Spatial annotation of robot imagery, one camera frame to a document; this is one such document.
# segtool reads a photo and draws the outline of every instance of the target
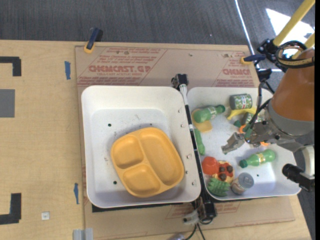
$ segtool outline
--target yellow pole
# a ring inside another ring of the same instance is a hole
[[[309,36],[309,38],[307,39],[307,41],[305,41],[305,46],[307,48],[311,48],[311,47],[314,47],[315,46],[315,33],[316,32],[313,32],[312,35]]]
[[[315,46],[315,34],[316,32],[313,32],[312,35],[309,36],[309,38],[305,41],[304,45],[307,48],[311,48]],[[292,59],[296,59],[298,57],[298,55],[300,54],[300,52],[296,52],[293,56]]]
[[[304,0],[299,8],[292,15],[289,22],[284,26],[281,32],[273,39],[275,46],[280,46],[288,33],[295,27],[295,25],[302,20],[311,7],[315,4],[316,0]]]

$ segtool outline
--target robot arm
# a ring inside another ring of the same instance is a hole
[[[243,129],[245,133],[237,135],[237,143],[232,141],[231,144],[228,140],[229,149],[226,146],[222,149],[229,152],[244,142],[255,147],[264,142],[277,144],[292,152],[302,151],[305,170],[286,164],[282,172],[288,179],[310,191],[315,185],[315,50],[301,46],[303,44],[293,41],[279,47],[277,60],[288,69],[273,97],[265,104],[258,105],[255,116],[264,109],[264,120],[255,122],[254,116]],[[302,50],[297,59],[283,58],[283,51],[292,47]]]

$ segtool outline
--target green bottle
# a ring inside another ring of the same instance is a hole
[[[203,123],[204,121],[214,119],[218,114],[225,112],[225,110],[226,108],[223,105],[208,106],[194,112],[193,118],[197,123]]]
[[[240,161],[241,168],[246,168],[247,166],[259,166],[266,162],[272,162],[276,159],[276,153],[270,149],[266,149],[263,152],[258,152],[252,154],[248,159],[243,159]]]
[[[202,142],[201,133],[197,128],[194,129],[194,136],[195,136],[195,142],[198,147],[199,154],[203,156],[206,153],[206,148]]]

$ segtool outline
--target wooden table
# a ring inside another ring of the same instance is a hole
[[[0,56],[20,57],[22,63],[22,76],[13,76],[12,64],[0,63],[0,89],[15,90],[14,117],[0,118],[0,218],[9,213],[11,194],[21,193],[21,219],[0,224],[0,239],[72,239],[73,230],[85,228],[75,68],[75,46],[84,44],[0,40]],[[189,47],[197,49],[199,45]],[[70,80],[66,80],[65,61],[70,62]],[[75,183],[79,204],[75,202]],[[311,239],[298,197],[288,200],[294,221],[203,230],[203,234],[207,240]],[[42,218],[44,212],[49,212],[50,219]],[[168,239],[172,235],[144,238]],[[192,239],[202,238],[196,232]]]

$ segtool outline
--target grey carpet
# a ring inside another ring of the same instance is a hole
[[[303,1],[238,0],[252,47],[275,37],[266,8],[291,16]],[[315,26],[315,7],[302,21]],[[0,39],[87,41],[93,27],[105,42],[249,44],[235,0],[0,0]],[[271,74],[274,89],[282,76]],[[301,154],[295,157],[302,165]],[[298,197],[315,239],[315,193]]]

